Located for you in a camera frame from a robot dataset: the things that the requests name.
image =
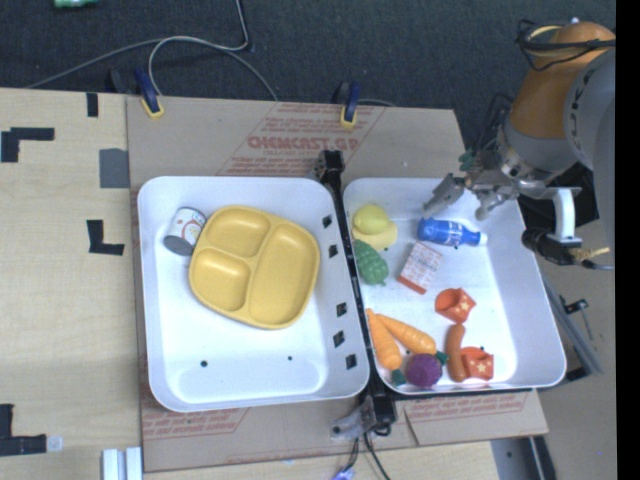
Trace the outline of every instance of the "yellow plate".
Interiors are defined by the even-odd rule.
[[[293,324],[307,306],[320,266],[314,236],[247,206],[227,206],[205,224],[189,284],[205,306],[263,329]]]

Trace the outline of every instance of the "blue bottle with white cap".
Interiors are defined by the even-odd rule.
[[[484,245],[487,235],[480,231],[470,231],[459,222],[452,220],[420,219],[418,239],[441,245],[457,247],[461,244]]]

